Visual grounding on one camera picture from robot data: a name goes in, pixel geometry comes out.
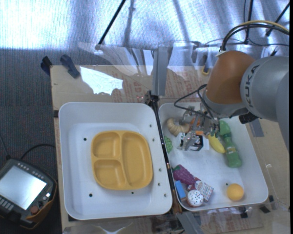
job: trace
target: display screen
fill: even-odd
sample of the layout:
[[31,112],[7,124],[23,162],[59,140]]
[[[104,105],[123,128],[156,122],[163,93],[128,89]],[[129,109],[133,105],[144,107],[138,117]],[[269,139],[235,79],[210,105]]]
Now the display screen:
[[45,186],[44,181],[13,166],[0,179],[0,195],[27,210]]

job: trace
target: table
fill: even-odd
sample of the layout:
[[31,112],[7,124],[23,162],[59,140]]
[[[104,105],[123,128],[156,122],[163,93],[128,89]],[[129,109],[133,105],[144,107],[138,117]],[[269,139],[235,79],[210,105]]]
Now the table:
[[[58,111],[67,102],[135,102],[143,103],[148,91],[159,93],[159,105],[196,90],[207,83],[209,74],[203,71],[201,60],[208,52],[198,54],[195,62],[193,48],[189,44],[175,44],[168,63],[165,95],[159,82],[154,85],[154,74],[161,75],[162,60],[153,62],[154,53],[147,50],[126,49],[101,45],[95,54],[102,55],[113,65],[75,65],[80,72],[73,78],[67,68],[58,65],[50,67],[54,127],[56,135],[59,194],[62,229],[65,234],[74,233],[180,233],[183,227],[175,214],[162,216],[114,218],[101,220],[73,220],[66,212],[63,201],[63,172]],[[187,102],[197,101],[190,97]],[[269,198],[260,205],[244,209],[215,209],[197,213],[184,212],[187,225],[197,233],[224,233],[242,231],[247,234],[290,233],[290,172],[289,153],[283,142],[278,124],[260,119],[246,125],[258,161],[265,177]]]

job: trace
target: button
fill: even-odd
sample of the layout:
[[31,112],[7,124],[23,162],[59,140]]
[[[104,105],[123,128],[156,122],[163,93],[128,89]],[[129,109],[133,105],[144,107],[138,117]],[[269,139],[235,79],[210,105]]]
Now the button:
[[34,206],[30,207],[30,213],[31,213],[32,215],[37,214],[38,211],[39,211],[39,208],[38,208],[37,205],[34,205]]

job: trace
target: yellow banana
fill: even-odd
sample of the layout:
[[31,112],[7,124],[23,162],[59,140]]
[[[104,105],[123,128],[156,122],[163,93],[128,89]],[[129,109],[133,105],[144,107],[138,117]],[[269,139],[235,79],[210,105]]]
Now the yellow banana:
[[215,151],[217,151],[217,152],[219,152],[221,154],[224,154],[226,152],[224,146],[220,143],[219,139],[215,135],[211,136],[209,134],[208,139],[209,139],[209,143],[210,143],[211,147]]

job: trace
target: yellow plate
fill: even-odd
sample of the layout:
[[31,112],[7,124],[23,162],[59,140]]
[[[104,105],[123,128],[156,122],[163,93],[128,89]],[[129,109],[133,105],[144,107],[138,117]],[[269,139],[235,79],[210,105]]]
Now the yellow plate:
[[147,140],[137,132],[117,130],[95,135],[91,161],[95,180],[107,189],[140,189],[153,177]]

